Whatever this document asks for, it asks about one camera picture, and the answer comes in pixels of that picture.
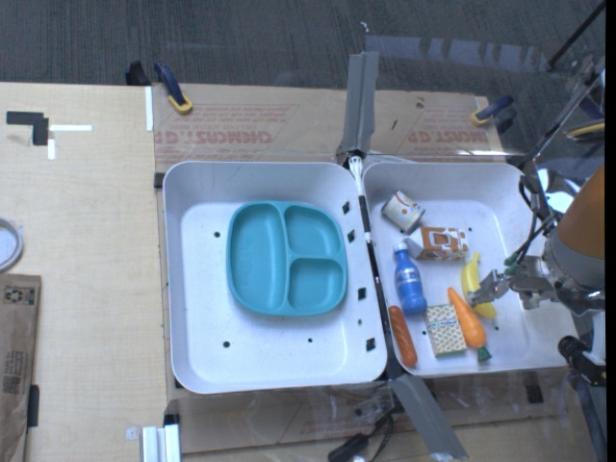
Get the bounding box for blue plastic bottle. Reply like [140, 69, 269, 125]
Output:
[393, 241, 429, 317]

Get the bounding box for blue divided plate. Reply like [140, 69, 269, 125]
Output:
[225, 200, 349, 318]

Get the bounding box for black cylinder on white bracket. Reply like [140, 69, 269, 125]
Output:
[557, 305, 606, 387]

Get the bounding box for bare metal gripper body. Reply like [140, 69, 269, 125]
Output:
[509, 255, 606, 316]

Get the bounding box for brown paper envelope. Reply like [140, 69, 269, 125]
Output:
[0, 272, 42, 462]

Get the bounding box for white and orange can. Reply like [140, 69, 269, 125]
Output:
[381, 189, 426, 236]

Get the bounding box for thin black and white rod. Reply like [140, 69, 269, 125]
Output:
[346, 155, 403, 380]

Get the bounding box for yellow patterned packet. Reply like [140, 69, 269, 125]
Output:
[423, 303, 469, 359]

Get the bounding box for yellow banana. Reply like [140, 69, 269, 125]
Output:
[459, 250, 499, 321]

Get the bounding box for orange carrot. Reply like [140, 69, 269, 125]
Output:
[447, 286, 493, 363]

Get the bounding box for clear tape roll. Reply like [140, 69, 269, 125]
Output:
[0, 217, 25, 274]

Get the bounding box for orange and white carton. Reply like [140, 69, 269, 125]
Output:
[404, 225, 471, 263]

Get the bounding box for orange sausage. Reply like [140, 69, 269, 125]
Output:
[387, 304, 419, 370]

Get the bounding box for white plastic tray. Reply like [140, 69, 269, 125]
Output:
[162, 160, 389, 396]
[361, 161, 578, 380]

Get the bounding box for brown cardboard board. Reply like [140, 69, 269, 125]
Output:
[151, 83, 578, 454]

